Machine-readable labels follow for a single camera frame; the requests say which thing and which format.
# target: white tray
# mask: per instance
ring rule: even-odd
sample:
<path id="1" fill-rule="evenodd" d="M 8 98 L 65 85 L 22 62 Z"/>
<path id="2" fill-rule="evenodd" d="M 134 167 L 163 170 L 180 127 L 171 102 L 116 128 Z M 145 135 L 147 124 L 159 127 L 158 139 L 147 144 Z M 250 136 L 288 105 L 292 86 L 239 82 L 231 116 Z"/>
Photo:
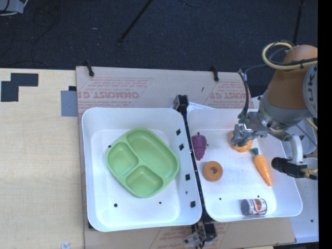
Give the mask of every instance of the white tray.
<path id="1" fill-rule="evenodd" d="M 230 135 L 237 123 L 239 109 L 194 109 L 188 114 L 191 136 L 200 132 L 207 140 L 203 158 L 196 161 L 207 213 L 218 222 L 253 218 L 290 217 L 300 214 L 302 201 L 294 178 L 271 167 L 274 157 L 285 158 L 281 141 L 268 135 L 253 140 L 270 165 L 273 186 L 258 173 L 250 151 L 241 153 L 231 147 Z M 224 170 L 220 180 L 211 182 L 202 174 L 207 161 L 219 162 Z M 243 216 L 241 200 L 263 198 L 267 203 L 264 216 Z"/>
<path id="2" fill-rule="evenodd" d="M 105 162 L 108 146 L 134 128 L 153 131 L 180 161 L 176 177 L 150 198 L 138 198 L 128 192 L 112 176 Z M 192 225 L 199 221 L 202 205 L 184 121 L 176 110 L 91 108 L 82 116 L 82 134 L 88 220 L 96 230 Z"/>

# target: toy donut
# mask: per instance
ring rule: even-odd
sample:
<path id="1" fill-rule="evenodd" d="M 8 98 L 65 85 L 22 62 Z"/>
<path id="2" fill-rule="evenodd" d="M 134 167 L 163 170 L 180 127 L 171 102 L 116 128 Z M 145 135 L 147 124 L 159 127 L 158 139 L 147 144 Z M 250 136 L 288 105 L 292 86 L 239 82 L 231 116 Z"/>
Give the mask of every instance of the toy donut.
<path id="1" fill-rule="evenodd" d="M 223 175 L 223 167 L 214 160 L 208 161 L 203 167 L 203 175 L 208 181 L 217 181 Z"/>

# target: green plate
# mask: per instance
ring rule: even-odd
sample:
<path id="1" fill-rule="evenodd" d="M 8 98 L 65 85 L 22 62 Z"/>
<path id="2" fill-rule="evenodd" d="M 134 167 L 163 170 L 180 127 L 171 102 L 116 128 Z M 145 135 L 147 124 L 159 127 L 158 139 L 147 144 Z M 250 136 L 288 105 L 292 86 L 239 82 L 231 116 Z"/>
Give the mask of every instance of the green plate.
<path id="1" fill-rule="evenodd" d="M 180 167 L 172 149 L 145 128 L 132 129 L 120 137 L 108 149 L 106 165 L 130 193 L 141 198 L 160 192 Z"/>

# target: black pole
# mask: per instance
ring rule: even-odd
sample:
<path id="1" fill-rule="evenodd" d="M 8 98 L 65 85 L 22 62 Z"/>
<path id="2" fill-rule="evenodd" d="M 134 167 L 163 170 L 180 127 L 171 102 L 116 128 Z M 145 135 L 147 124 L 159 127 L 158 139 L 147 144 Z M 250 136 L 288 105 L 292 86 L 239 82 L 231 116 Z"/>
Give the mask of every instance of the black pole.
<path id="1" fill-rule="evenodd" d="M 296 26 L 295 26 L 295 33 L 294 33 L 294 37 L 293 37 L 293 44 L 296 45 L 296 40 L 297 40 L 297 33 L 299 30 L 299 26 L 300 26 L 300 20 L 301 20 L 301 14 L 302 14 L 302 9 L 305 6 L 304 3 L 305 0 L 300 0 L 300 4 L 299 4 L 299 11 L 297 14 L 297 21 L 296 21 Z"/>
<path id="2" fill-rule="evenodd" d="M 118 45 L 121 45 L 124 38 L 127 36 L 127 34 L 130 32 L 130 30 L 134 27 L 134 25 L 136 24 L 136 22 L 140 19 L 140 17 L 142 16 L 142 14 L 145 12 L 145 10 L 148 8 L 148 6 L 152 3 L 153 0 L 149 0 L 145 6 L 142 8 L 142 10 L 140 11 L 140 13 L 136 16 L 136 18 L 134 19 L 134 21 L 129 25 L 129 27 L 127 28 L 127 30 L 123 33 L 123 35 L 119 38 L 118 40 Z"/>

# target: soda can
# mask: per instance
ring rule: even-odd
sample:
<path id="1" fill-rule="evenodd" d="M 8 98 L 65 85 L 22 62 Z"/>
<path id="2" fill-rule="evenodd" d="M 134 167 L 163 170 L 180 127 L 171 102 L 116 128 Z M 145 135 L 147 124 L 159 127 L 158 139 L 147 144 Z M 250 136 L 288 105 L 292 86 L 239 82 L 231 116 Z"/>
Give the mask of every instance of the soda can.
<path id="1" fill-rule="evenodd" d="M 267 205 L 263 198 L 243 199 L 241 202 L 241 211 L 244 216 L 265 215 Z"/>

